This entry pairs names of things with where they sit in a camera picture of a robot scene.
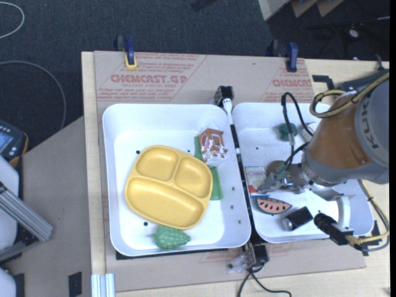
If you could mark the brown biscuit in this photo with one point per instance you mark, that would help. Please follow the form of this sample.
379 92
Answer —
273 166

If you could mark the white packet with red print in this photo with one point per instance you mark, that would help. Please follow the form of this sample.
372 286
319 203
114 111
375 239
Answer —
255 173

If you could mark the black can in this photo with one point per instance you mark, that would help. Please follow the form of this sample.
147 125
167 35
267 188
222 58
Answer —
298 216

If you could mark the brown cardboard board red print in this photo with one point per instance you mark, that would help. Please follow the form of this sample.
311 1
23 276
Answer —
185 271

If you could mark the green grapes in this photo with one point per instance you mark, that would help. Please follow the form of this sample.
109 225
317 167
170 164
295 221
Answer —
170 237

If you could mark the white plastic tray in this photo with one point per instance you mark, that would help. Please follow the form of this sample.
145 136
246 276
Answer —
123 125
260 128

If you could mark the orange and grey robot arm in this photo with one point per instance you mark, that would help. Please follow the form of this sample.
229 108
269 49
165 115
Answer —
340 141

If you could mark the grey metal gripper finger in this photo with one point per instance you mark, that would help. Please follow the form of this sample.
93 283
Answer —
266 186
272 175

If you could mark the green broccoli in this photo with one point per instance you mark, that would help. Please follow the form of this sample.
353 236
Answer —
283 131

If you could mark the green bottle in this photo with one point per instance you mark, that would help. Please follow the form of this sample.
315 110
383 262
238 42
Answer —
217 187

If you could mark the thin black and white rod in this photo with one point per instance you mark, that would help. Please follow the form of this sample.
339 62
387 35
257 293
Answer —
235 141

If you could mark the black cylinder on white bracket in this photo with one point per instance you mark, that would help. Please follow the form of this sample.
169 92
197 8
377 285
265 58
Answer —
332 226

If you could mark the brown and white carton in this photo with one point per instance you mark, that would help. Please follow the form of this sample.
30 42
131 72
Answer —
213 145

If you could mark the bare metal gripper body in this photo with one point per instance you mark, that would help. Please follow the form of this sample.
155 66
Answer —
295 175

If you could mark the red watermelon slice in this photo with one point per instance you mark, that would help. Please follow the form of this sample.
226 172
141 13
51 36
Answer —
272 205

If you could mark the yellow divided plate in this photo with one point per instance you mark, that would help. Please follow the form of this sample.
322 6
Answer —
167 187

